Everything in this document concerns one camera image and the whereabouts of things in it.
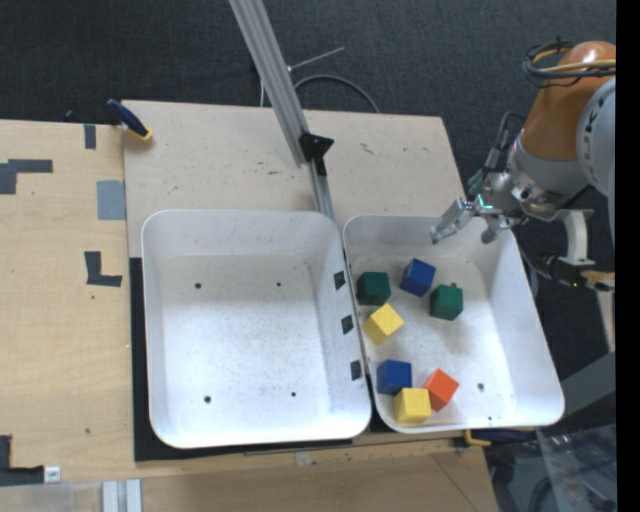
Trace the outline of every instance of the green block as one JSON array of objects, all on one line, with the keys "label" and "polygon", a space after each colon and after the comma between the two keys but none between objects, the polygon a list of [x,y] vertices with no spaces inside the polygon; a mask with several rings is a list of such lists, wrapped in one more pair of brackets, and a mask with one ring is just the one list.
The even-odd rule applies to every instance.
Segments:
[{"label": "green block", "polygon": [[382,306],[391,297],[386,272],[363,272],[356,282],[356,297],[361,306]]},{"label": "green block", "polygon": [[462,313],[462,288],[441,284],[429,300],[429,313],[435,318],[453,320]]}]

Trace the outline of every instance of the blue block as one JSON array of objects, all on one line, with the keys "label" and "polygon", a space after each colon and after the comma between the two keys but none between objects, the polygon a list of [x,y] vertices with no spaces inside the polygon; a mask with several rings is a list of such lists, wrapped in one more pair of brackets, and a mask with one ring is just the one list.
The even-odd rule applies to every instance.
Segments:
[{"label": "blue block", "polygon": [[402,274],[400,289],[422,297],[431,288],[435,273],[435,267],[414,258]]},{"label": "blue block", "polygon": [[410,388],[413,384],[411,378],[411,363],[387,359],[378,366],[378,393],[395,395],[402,388]]}]

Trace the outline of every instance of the yellow block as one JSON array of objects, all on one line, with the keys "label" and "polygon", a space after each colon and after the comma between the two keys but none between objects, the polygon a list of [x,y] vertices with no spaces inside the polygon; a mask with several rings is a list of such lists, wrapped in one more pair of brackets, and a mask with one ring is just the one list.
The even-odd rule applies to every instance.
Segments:
[{"label": "yellow block", "polygon": [[390,304],[385,304],[371,313],[362,327],[369,337],[380,345],[403,325],[402,317]]},{"label": "yellow block", "polygon": [[393,397],[396,421],[404,425],[419,425],[431,416],[429,391],[424,388],[402,388]]}]

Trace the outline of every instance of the red block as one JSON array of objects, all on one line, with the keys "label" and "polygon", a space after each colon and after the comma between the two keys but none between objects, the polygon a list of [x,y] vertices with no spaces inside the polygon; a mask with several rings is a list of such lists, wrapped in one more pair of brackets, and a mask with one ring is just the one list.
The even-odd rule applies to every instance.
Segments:
[{"label": "red block", "polygon": [[438,368],[422,387],[429,390],[431,408],[434,411],[439,411],[449,403],[458,386],[457,380]]}]

